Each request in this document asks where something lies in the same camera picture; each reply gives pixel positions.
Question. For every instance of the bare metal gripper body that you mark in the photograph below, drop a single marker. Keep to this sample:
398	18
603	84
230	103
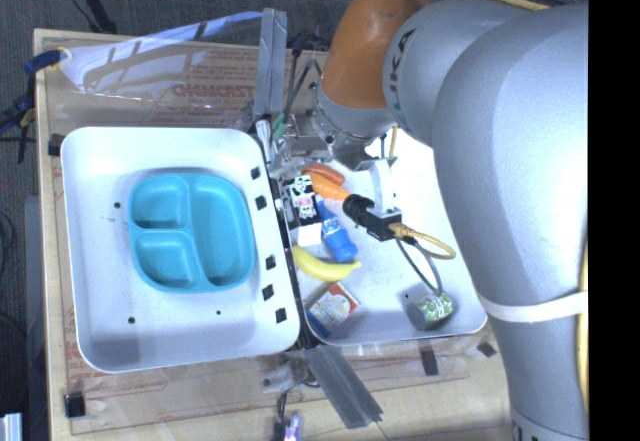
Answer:
356	155

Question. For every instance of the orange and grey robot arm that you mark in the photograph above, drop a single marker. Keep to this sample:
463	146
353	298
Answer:
505	139

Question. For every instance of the red sausage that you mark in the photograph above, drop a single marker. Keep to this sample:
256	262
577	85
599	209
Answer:
327	172

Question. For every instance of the orange carrot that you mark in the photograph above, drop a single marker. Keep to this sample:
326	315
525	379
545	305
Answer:
330	189

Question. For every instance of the white printed carton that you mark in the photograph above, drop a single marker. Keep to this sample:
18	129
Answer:
306	224

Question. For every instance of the blue bottle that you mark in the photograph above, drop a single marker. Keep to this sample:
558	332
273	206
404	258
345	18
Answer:
337	241

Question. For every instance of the yellow banana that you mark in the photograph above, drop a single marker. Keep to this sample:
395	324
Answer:
325	270

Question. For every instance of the white plastic tray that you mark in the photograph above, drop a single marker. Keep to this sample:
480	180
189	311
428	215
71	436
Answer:
100	229
390	274

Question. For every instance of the blue divided plate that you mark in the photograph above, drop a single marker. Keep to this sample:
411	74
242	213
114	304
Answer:
220	229

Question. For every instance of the orange and white carton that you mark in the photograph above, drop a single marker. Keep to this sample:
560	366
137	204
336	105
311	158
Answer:
332	309

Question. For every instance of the brown cardboard board red print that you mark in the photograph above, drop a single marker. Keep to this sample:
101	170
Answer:
210	79

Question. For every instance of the green patterned can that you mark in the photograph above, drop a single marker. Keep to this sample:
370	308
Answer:
434	309

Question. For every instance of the black cylinder on white bracket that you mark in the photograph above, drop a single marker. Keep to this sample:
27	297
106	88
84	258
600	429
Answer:
381	223

